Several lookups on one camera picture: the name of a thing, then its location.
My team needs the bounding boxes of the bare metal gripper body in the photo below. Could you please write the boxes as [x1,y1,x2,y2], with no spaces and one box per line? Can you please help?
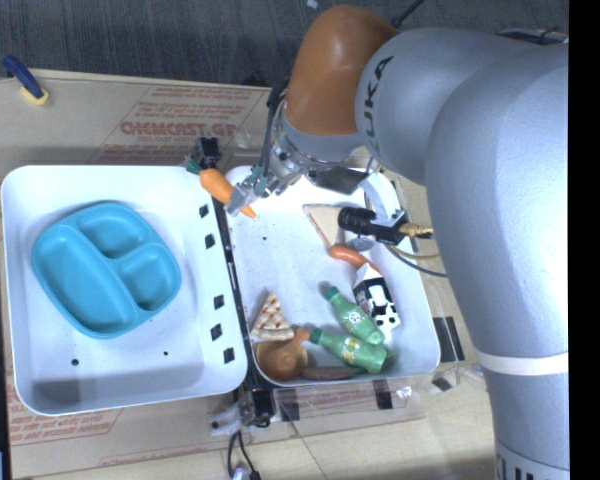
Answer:
[238,140,324,198]

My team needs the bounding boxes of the orange carrot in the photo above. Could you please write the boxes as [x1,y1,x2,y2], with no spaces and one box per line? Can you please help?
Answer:
[185,159,258,220]

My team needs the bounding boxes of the triangular bread slice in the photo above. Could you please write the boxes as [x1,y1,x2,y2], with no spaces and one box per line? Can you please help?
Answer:
[302,203,355,249]

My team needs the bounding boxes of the white plastic tray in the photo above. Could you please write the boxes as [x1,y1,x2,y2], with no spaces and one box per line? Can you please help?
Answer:
[0,164,249,417]
[223,164,442,389]

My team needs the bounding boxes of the thin black rod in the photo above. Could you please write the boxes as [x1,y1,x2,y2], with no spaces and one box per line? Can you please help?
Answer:
[207,166,262,395]

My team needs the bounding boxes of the orange sausage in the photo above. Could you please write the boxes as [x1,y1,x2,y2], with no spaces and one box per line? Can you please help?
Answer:
[327,243,382,273]

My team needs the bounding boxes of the pizza slice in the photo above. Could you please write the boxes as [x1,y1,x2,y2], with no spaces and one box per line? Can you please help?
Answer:
[249,290,297,344]

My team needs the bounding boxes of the blue divided plate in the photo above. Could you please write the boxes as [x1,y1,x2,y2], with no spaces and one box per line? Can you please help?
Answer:
[30,201,183,341]

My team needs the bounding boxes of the green bottle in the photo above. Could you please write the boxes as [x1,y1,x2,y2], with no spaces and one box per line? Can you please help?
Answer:
[308,327,397,376]
[321,285,387,347]

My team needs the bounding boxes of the cow print milk carton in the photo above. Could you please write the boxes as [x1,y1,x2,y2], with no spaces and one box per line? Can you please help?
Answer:
[351,262,403,343]

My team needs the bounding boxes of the brown chicken drumstick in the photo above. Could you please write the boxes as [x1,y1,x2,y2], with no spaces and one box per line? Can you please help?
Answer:
[255,324,313,382]

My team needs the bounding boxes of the brown cardboard board, red print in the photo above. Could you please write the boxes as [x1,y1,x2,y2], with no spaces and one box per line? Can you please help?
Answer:
[0,67,497,480]

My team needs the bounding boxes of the brown biscuit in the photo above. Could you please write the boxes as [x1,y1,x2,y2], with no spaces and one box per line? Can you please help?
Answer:
[300,365,356,382]

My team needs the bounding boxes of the black block with thin wires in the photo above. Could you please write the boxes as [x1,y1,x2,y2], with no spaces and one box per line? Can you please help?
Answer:
[236,386,277,427]
[196,136,223,170]

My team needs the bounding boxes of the black cylinder on white bracket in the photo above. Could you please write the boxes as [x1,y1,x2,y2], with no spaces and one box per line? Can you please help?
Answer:
[336,169,408,246]

